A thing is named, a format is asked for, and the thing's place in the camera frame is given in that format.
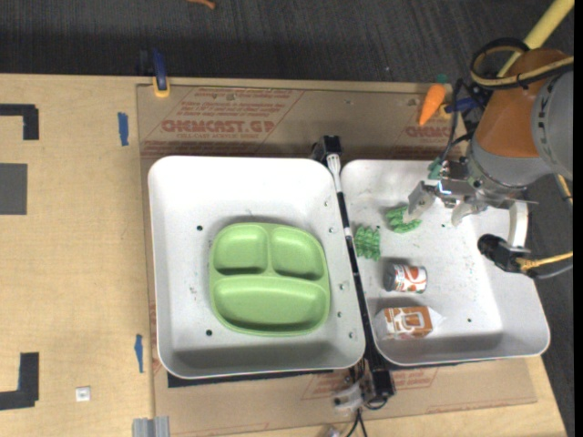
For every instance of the white plastic tray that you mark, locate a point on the white plastic tray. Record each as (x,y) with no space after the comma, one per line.
(182,244)
(460,262)

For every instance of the thin black and white rod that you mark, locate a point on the thin black and white rod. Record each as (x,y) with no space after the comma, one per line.
(350,244)

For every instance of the orange toy carrot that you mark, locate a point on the orange toy carrot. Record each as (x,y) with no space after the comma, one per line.
(432,103)

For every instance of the brown cardboard board red print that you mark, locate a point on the brown cardboard board red print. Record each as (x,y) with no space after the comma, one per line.
(282,121)

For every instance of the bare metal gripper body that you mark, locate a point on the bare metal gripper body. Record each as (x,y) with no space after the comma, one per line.
(457,185)

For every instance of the green toy broccoli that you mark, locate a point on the green toy broccoli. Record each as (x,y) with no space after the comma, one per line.
(398,221)
(367,243)

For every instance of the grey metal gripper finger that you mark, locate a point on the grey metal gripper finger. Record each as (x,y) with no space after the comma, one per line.
(462,211)
(419,200)

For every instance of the black cylinder on white bracket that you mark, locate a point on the black cylinder on white bracket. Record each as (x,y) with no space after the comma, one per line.
(498,249)

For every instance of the orange and white carton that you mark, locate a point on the orange and white carton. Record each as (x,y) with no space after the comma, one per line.
(405,323)

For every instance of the small red and white can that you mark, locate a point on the small red and white can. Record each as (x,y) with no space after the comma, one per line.
(407,279)

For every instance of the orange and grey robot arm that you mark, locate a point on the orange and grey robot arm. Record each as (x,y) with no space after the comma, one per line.
(510,107)

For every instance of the green divided plate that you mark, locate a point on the green divided plate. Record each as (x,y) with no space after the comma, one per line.
(268,285)

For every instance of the small white square block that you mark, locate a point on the small white square block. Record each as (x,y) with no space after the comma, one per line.
(83,393)

